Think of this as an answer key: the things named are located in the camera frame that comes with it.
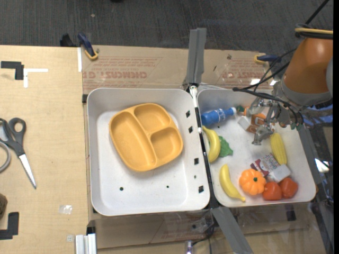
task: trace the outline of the table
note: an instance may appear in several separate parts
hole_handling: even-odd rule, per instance
[[[116,47],[115,55],[137,54],[140,50]],[[8,199],[0,229],[7,228],[9,212],[19,212],[19,233],[11,240],[0,241],[4,253],[74,253],[74,236],[86,234],[91,208],[87,199],[86,112],[82,103],[85,79],[79,69],[78,52],[78,48],[0,46],[1,61],[20,61],[25,68],[48,69],[29,72],[27,88],[22,80],[14,79],[14,70],[0,69],[0,114],[7,120],[17,116],[26,121],[24,147],[37,182],[34,189],[19,159],[12,154],[10,166],[0,174],[0,193]],[[228,56],[226,53],[207,51],[205,69],[213,69],[218,59]],[[181,73],[185,72],[186,50],[179,51],[179,55],[175,50],[164,50],[159,57],[165,61],[169,55],[183,70]],[[70,214],[62,210],[64,205],[72,206]],[[269,229],[265,223],[260,224],[260,217],[256,218],[260,214],[254,211],[235,213],[254,253],[264,249],[272,253],[277,249],[280,253],[326,253],[327,246],[309,204],[296,207],[299,222],[279,221],[279,214],[274,216],[271,212],[274,226]],[[213,253],[231,252],[220,232],[210,242]],[[181,253],[183,248],[184,242],[167,242],[98,252]],[[208,249],[206,240],[197,244],[196,252],[206,253]]]

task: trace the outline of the scissors blade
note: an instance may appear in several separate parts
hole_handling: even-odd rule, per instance
[[[33,177],[33,173],[32,173],[32,170],[31,170],[31,167],[30,167],[30,164],[28,163],[28,159],[27,159],[27,156],[25,154],[23,155],[20,155],[19,156],[20,160],[21,160],[21,163],[23,165],[23,168],[25,169],[26,171],[26,174],[28,176],[28,178],[30,179],[33,187],[35,189],[37,189],[37,185],[35,184],[35,180],[34,180],[34,177]]]

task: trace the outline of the blue bottle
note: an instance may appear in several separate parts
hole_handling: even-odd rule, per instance
[[[215,124],[221,121],[224,121],[229,116],[235,115],[237,110],[234,107],[229,109],[217,109],[210,112],[202,113],[201,115],[201,123],[204,126],[209,126],[211,124]]]

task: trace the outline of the red tomato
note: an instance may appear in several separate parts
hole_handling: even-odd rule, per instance
[[[263,198],[266,201],[279,201],[282,198],[282,191],[276,182],[268,182],[265,184]]]
[[[298,191],[298,184],[290,177],[283,179],[279,182],[283,198],[292,198]]]

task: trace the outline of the black scissors handle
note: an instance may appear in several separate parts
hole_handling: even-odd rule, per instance
[[[23,149],[23,135],[26,131],[25,121],[18,117],[15,117],[9,122],[4,119],[0,119],[0,122],[2,122],[5,134],[7,136],[7,140],[3,140],[0,138],[0,141],[11,147],[16,152],[16,155],[20,156],[25,154],[25,151]],[[15,129],[15,125],[17,123],[22,125],[22,129],[20,131],[17,131]]]

